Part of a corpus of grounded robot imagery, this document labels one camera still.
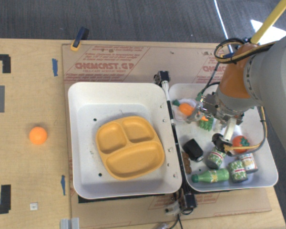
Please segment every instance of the white can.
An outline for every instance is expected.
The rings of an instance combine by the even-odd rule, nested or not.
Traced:
[[[247,174],[258,171],[256,162],[255,162],[255,159],[252,153],[240,155],[238,158],[243,162],[243,165],[244,165],[244,168]]]

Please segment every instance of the gray floor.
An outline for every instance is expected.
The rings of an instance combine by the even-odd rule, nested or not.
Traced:
[[[250,38],[280,0],[216,0],[229,38]],[[225,39],[214,0],[0,0],[0,38],[216,42]],[[286,11],[274,26],[286,31]],[[279,172],[275,190],[286,220],[286,153],[269,124]]]

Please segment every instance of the blue and yellow clamp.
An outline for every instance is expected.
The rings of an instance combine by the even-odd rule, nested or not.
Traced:
[[[81,27],[75,40],[71,43],[71,50],[78,51],[81,46],[81,40],[86,40],[88,38],[89,30]]]

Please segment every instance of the bright light patch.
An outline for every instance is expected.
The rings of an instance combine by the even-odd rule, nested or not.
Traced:
[[[259,28],[261,28],[262,24],[261,22],[251,20],[251,24],[253,26],[253,29],[255,32],[258,31]],[[286,31],[278,29],[276,27],[269,27],[269,29],[264,33],[262,38],[259,40],[259,43],[261,45],[269,43],[269,42],[275,42],[280,39],[282,39],[284,36],[286,36]]]

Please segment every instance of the green bottle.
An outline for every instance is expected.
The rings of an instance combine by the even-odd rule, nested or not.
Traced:
[[[192,181],[213,183],[218,181],[227,181],[229,177],[229,171],[223,168],[219,170],[207,170],[200,175],[192,175]]]

